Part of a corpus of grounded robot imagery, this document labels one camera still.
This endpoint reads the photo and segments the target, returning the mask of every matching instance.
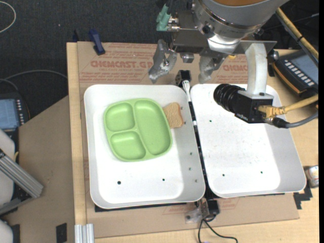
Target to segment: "white tray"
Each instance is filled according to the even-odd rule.
[[[215,103],[217,85],[195,85],[190,91],[212,192],[235,197],[303,190],[306,177],[290,130],[234,117]],[[273,88],[266,92],[274,96],[274,106],[281,106]]]
[[[149,98],[165,107],[177,102],[186,122],[171,129],[173,145],[163,156],[138,162],[117,159],[108,144],[103,113],[112,103]],[[142,205],[187,203],[205,192],[186,95],[176,86],[93,85],[84,95],[87,123],[90,192],[104,209]]]

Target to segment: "slice of bread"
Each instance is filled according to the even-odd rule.
[[[184,124],[180,105],[178,103],[174,102],[167,105],[163,108],[163,111],[168,119],[170,129],[180,128]]]

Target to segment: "white cable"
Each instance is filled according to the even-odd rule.
[[[184,91],[186,92],[188,102],[191,102],[189,81],[188,80],[182,81],[182,87],[183,87]]]
[[[0,1],[0,4],[5,4],[6,6],[9,6],[10,9],[14,12],[14,20],[12,21],[12,23],[7,26],[6,28],[4,28],[3,30],[0,30],[0,33],[4,32],[5,30],[8,30],[16,21],[17,15],[16,15],[16,10],[8,3],[4,2],[4,1]]]

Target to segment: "green plate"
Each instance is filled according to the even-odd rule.
[[[110,148],[123,161],[141,161],[167,153],[172,146],[170,126],[161,106],[151,99],[111,104],[104,112]]]

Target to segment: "yellow cable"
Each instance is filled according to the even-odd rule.
[[[259,106],[258,110],[260,112],[265,113],[266,118],[273,118],[277,115],[282,115],[289,111],[296,110],[298,108],[302,108],[302,107],[309,105],[311,103],[314,103],[316,101],[318,101],[318,94],[314,95],[312,97],[306,98],[306,99],[299,101],[297,103],[288,105],[288,106],[273,107],[271,105],[261,105],[261,106]]]
[[[287,27],[293,32],[297,39],[308,49],[308,51],[318,60],[318,51],[303,37],[299,30],[295,27],[291,20],[285,15],[285,13],[278,8],[276,10],[277,15],[282,18]]]

